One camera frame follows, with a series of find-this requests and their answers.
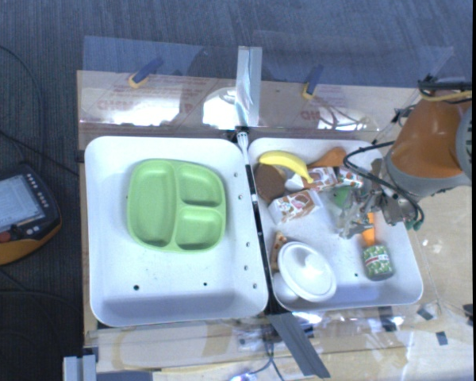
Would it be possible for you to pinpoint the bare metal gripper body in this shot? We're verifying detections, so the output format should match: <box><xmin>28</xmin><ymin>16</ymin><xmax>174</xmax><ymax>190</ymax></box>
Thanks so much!
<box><xmin>367</xmin><ymin>188</ymin><xmax>418</xmax><ymax>227</ymax></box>

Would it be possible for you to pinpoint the orange carrot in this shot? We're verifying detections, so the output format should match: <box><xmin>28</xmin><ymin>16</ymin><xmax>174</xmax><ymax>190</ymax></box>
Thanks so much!
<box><xmin>360</xmin><ymin>212</ymin><xmax>378</xmax><ymax>248</ymax></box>

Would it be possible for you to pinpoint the white plastic tray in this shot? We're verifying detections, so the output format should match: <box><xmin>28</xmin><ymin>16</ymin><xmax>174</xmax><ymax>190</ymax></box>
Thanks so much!
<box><xmin>83</xmin><ymin>135</ymin><xmax>270</xmax><ymax>328</ymax></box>
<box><xmin>247</xmin><ymin>137</ymin><xmax>424</xmax><ymax>313</ymax></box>

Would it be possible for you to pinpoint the green round toy food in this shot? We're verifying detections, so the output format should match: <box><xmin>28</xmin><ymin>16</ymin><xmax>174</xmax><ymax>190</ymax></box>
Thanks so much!
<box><xmin>332</xmin><ymin>187</ymin><xmax>354</xmax><ymax>208</ymax></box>

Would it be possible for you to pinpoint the green patterned can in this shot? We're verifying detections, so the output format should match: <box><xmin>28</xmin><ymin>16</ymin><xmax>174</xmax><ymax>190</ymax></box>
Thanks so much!
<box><xmin>362</xmin><ymin>244</ymin><xmax>395</xmax><ymax>282</ymax></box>

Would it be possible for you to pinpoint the small carton green red print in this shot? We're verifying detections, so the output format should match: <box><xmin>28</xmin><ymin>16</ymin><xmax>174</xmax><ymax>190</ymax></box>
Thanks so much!
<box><xmin>335</xmin><ymin>167</ymin><xmax>364</xmax><ymax>190</ymax></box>

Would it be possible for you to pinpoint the brown cardboard board red print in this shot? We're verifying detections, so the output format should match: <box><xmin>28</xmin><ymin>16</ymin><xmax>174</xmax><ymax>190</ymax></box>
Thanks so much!
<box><xmin>75</xmin><ymin>69</ymin><xmax>474</xmax><ymax>372</ymax></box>

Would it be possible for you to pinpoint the white carton with orange print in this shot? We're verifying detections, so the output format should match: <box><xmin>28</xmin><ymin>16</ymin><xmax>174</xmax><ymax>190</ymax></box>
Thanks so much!
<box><xmin>285</xmin><ymin>166</ymin><xmax>339</xmax><ymax>193</ymax></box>

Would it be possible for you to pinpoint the large white brown printed carton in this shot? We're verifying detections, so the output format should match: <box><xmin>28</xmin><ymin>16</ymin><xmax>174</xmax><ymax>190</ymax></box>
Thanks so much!
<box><xmin>267</xmin><ymin>190</ymin><xmax>323</xmax><ymax>225</ymax></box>

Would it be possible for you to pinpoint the white bowl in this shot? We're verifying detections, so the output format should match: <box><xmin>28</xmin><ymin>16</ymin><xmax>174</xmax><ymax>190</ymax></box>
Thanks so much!
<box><xmin>277</xmin><ymin>241</ymin><xmax>338</xmax><ymax>304</ymax></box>

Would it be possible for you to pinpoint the orange brown toy food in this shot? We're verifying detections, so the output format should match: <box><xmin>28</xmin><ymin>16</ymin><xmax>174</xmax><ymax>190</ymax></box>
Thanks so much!
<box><xmin>307</xmin><ymin>146</ymin><xmax>348</xmax><ymax>170</ymax></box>

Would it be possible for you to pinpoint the pizza slice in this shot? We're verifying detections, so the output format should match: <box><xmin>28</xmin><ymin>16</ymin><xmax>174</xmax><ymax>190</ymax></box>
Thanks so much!
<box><xmin>269</xmin><ymin>230</ymin><xmax>289</xmax><ymax>273</ymax></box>

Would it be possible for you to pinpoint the yellow banana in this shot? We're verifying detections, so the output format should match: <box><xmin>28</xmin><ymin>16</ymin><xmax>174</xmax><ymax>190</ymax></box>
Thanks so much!
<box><xmin>258</xmin><ymin>150</ymin><xmax>315</xmax><ymax>185</ymax></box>

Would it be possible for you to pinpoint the thin black and white rod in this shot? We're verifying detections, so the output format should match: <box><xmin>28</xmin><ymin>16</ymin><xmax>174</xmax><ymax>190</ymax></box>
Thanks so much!
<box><xmin>236</xmin><ymin>131</ymin><xmax>279</xmax><ymax>314</ymax></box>

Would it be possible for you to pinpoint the green divided plate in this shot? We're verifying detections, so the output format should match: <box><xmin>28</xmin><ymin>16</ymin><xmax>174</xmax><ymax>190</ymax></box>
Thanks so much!
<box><xmin>125</xmin><ymin>158</ymin><xmax>228</xmax><ymax>253</ymax></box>

